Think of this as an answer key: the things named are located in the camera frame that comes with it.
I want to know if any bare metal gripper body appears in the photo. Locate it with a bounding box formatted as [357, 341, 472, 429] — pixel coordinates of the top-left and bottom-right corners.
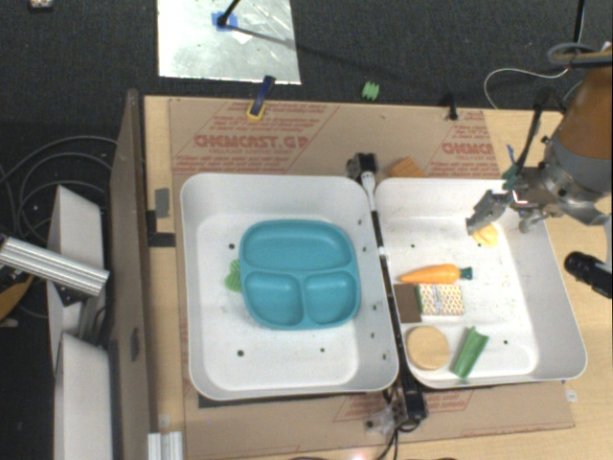
[503, 163, 610, 233]

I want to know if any yellow toy food piece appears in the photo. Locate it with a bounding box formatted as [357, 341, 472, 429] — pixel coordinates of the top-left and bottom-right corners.
[471, 222, 500, 248]

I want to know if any orange carrot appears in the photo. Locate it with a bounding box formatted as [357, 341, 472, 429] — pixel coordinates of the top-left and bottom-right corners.
[397, 263, 474, 286]

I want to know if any orange toy bread slice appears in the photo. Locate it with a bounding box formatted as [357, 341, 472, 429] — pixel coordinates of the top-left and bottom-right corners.
[386, 156, 427, 179]

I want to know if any white and orange patterned packet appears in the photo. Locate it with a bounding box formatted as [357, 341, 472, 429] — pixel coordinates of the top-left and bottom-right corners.
[414, 282, 466, 317]

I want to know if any white plastic tray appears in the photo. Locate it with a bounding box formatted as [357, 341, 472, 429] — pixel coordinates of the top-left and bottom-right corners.
[179, 172, 400, 402]
[373, 175, 589, 390]

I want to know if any thin black and white rod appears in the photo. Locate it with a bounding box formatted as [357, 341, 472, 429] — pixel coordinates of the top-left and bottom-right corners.
[361, 172, 419, 402]

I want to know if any brown rectangular biscuit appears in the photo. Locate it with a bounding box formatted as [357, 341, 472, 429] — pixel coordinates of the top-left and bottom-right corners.
[393, 283, 423, 325]

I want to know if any green toy celery stick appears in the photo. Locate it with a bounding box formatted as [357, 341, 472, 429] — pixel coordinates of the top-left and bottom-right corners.
[449, 325, 490, 380]

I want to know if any round tan biscuit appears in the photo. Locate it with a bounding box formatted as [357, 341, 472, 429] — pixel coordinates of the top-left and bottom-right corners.
[404, 325, 452, 372]

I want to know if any blue divided plate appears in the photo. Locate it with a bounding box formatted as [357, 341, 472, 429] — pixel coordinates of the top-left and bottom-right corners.
[238, 218, 362, 332]

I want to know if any brown cardboard board red print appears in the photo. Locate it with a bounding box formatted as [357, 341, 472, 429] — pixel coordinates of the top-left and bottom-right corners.
[168, 98, 577, 455]

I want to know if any green toy lettuce leaf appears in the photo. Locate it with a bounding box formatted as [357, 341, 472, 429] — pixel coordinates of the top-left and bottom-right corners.
[223, 258, 246, 292]

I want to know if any black cylinder on white bracket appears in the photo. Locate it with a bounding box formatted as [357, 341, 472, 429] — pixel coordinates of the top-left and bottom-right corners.
[563, 251, 613, 300]

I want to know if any black block with thin wires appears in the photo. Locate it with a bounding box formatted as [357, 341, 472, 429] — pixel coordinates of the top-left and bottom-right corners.
[391, 384, 428, 424]
[346, 151, 380, 181]

